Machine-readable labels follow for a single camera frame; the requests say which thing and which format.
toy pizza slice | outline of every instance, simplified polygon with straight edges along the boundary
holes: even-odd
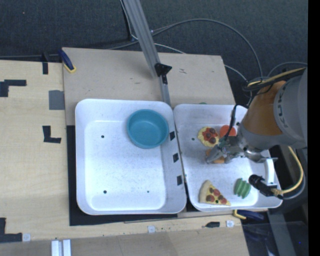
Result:
[[[199,130],[198,139],[203,145],[213,148],[216,144],[218,144],[220,136],[216,132],[216,129],[205,126]]]
[[[200,189],[199,203],[230,206],[231,203],[212,185],[210,180],[206,180]]]

gray tape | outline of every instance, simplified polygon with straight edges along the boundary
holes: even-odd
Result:
[[[60,90],[49,91],[49,110],[65,109],[65,92]]]

blue bowl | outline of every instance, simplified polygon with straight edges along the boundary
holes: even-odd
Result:
[[[161,145],[169,134],[166,119],[150,109],[141,109],[131,114],[127,120],[126,129],[132,142],[143,149],[152,149]]]

white tray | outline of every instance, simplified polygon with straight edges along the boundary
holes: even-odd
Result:
[[[140,109],[160,113],[170,135],[155,148],[135,146],[127,118]],[[75,108],[76,199],[90,215],[175,214],[187,197],[169,105],[159,101],[84,99]]]
[[[267,169],[274,175],[270,177],[273,183],[279,184],[273,163],[255,163],[240,157],[228,164],[205,162],[206,150],[209,147],[204,146],[197,138],[199,130],[210,126],[219,131],[222,125],[228,125],[233,107],[233,105],[180,104],[173,110],[190,201],[202,212],[276,208],[282,203],[280,199],[274,196],[266,197],[254,187],[244,199],[234,195],[234,186],[238,178],[248,181],[252,174],[265,178]],[[241,106],[236,108],[236,122],[241,122],[246,111],[247,109]],[[266,157],[270,156],[268,150],[263,154]],[[231,202],[231,206],[199,203],[199,191],[205,180],[210,180]]]

wooden table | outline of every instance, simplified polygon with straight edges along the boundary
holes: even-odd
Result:
[[[131,68],[125,72],[124,67],[121,67],[123,73],[114,72],[112,79],[115,83],[126,78],[128,81],[133,80],[133,84],[139,88],[138,91],[142,90],[143,87],[140,86],[143,84],[148,88],[148,83],[152,79],[146,75],[148,68],[142,52],[134,52],[133,55],[127,52],[123,55],[124,52],[107,51],[105,54],[112,56],[115,60],[116,56],[123,58],[127,56],[130,61],[137,61],[134,73]],[[212,86],[213,93],[208,94],[206,90],[203,90],[203,97],[197,98],[196,102],[235,103],[221,57],[167,53],[159,56],[164,64],[174,67],[171,75],[168,74],[168,81],[171,102],[175,105],[194,103],[191,99],[195,84],[191,78],[184,77],[186,72],[200,74],[197,78],[198,88]],[[202,66],[197,67],[197,63],[202,63]],[[206,69],[206,72],[202,68],[205,66],[210,67]],[[0,97],[0,218],[6,218],[6,234],[30,234],[31,241],[33,241],[28,245],[26,243],[1,244],[3,250],[0,249],[0,255],[1,251],[5,252],[13,247],[17,250],[21,248],[22,253],[28,248],[29,250],[34,250],[35,247],[42,248],[42,245],[47,245],[46,241],[48,240],[63,239],[72,239],[74,250],[77,250],[76,248],[79,249],[80,246],[76,246],[79,241],[77,239],[81,238],[85,238],[80,242],[82,245],[86,244],[85,241],[91,245],[95,243],[106,245],[117,238],[117,246],[124,249],[121,246],[124,243],[121,241],[126,241],[126,245],[134,246],[133,241],[151,235],[147,234],[148,226],[154,226],[156,235],[170,242],[176,253],[172,255],[182,253],[183,255],[193,255],[192,251],[186,250],[188,246],[197,252],[199,250],[202,252],[221,250],[228,255],[230,253],[248,255],[241,222],[238,218],[233,217],[229,211],[220,212],[219,215],[183,211],[179,213],[178,218],[174,219],[100,225],[69,225],[66,125],[73,123],[72,105],[74,106],[74,103],[79,101],[83,94],[74,93],[72,96],[72,89],[65,88],[66,75],[64,75],[63,69],[61,63],[48,63],[48,74],[43,74],[41,62],[0,60],[0,82],[4,80],[26,80],[27,82],[26,86],[9,86],[8,97]],[[208,76],[213,74],[219,77],[218,84],[215,84],[212,79],[208,79]],[[82,88],[82,90],[90,93],[88,87]],[[66,111],[64,109],[50,109],[50,91],[65,93]],[[109,98],[118,98],[115,87],[112,91],[115,93],[109,94]],[[127,97],[128,99],[138,100],[141,97],[139,93],[126,95],[130,95]],[[153,96],[150,93],[147,95],[146,100],[160,99],[160,95],[157,93]],[[44,142],[43,126],[50,126],[51,137],[61,138],[61,142]],[[227,220],[234,222],[233,228],[226,227]],[[220,228],[203,228],[208,222],[215,221],[220,222]],[[96,238],[95,243],[89,243],[88,238]],[[196,241],[194,246],[188,242],[192,240]],[[226,244],[231,240],[236,241],[237,247]]]

